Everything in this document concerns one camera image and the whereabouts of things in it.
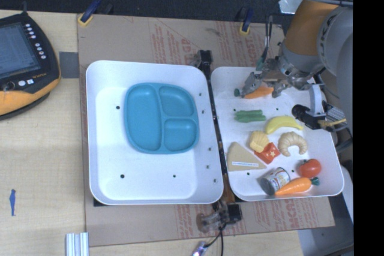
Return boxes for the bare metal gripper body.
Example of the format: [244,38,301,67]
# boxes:
[256,57,313,90]

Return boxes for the orange carrot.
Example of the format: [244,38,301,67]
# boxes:
[274,176,320,197]
[234,86,274,100]

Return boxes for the white plastic tray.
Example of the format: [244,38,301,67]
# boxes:
[210,66,345,202]
[85,60,224,206]

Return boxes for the green beans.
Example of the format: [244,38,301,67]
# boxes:
[233,109,267,124]

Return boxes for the yellow banana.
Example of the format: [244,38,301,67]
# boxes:
[263,115,305,135]

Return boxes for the beige croissant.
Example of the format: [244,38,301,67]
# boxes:
[277,131,308,158]

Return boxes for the yellow fries in red carton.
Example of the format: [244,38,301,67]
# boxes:
[248,130,281,165]

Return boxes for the beige sandwich triangle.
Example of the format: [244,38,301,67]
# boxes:
[226,141,268,173]

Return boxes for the red tomato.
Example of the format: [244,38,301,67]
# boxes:
[297,158,322,179]

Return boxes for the small printed can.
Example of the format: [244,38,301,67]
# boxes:
[259,167,291,196]

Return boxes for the blue divided plate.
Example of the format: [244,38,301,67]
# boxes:
[124,82,200,155]

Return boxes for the brown cardboard board red print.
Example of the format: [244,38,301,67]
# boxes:
[77,13,336,247]

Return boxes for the black block with thin wires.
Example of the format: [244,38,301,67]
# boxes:
[209,202,243,225]
[196,50,213,70]

